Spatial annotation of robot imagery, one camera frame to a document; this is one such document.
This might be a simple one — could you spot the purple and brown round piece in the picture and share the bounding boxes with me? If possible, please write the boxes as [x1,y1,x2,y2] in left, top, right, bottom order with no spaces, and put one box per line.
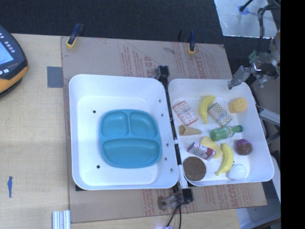
[236,138,253,156]

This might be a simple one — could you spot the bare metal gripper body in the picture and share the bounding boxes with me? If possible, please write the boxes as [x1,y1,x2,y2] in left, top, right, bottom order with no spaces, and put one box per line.
[253,47,281,80]

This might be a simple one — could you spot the green bottle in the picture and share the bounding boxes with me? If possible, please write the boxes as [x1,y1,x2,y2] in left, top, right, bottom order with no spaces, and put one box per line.
[209,125,244,142]

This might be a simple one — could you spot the tan waffle cone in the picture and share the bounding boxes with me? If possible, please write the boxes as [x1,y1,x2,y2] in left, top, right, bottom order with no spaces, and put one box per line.
[178,125,202,136]

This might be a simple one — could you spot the green and orange patterned carton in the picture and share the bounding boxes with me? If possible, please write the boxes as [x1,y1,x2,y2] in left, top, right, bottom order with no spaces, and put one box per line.
[207,103,233,127]

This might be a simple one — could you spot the black block with thin wires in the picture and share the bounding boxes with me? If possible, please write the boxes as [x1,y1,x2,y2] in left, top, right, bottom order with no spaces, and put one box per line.
[154,65,170,81]
[182,187,194,204]

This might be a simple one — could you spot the blue divided plate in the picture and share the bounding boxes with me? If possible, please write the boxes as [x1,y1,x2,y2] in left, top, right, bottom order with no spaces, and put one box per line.
[99,109,162,169]

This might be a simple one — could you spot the yellow banana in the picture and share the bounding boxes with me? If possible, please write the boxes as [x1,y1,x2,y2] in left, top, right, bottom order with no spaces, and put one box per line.
[214,143,234,176]
[199,95,216,125]

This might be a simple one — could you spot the white plastic tray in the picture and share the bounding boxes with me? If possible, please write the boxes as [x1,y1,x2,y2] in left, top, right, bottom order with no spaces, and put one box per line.
[168,78,275,187]
[68,74,179,191]

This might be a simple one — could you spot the brown cardboard board red print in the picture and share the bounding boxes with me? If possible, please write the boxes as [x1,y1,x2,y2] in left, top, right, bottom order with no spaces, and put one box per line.
[61,36,268,224]

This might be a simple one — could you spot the yellow pear-shaped piece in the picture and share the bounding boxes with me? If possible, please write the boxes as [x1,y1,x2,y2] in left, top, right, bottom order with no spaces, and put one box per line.
[199,136,224,159]

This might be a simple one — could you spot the brown round biscuit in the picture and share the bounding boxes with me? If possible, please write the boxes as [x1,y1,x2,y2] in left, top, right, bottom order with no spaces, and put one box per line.
[183,156,207,182]

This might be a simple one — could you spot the orange and white carton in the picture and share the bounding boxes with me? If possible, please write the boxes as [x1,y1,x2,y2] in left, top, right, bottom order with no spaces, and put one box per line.
[172,100,199,126]

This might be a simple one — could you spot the yellow corn piece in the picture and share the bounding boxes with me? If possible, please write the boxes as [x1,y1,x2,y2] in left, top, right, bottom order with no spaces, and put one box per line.
[228,97,247,114]

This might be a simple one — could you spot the white egg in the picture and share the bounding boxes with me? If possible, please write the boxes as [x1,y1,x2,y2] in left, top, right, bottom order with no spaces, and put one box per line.
[228,163,248,180]

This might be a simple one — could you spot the thin black and white rod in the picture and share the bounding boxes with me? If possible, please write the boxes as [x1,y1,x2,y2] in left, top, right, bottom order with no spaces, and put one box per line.
[163,77,187,188]

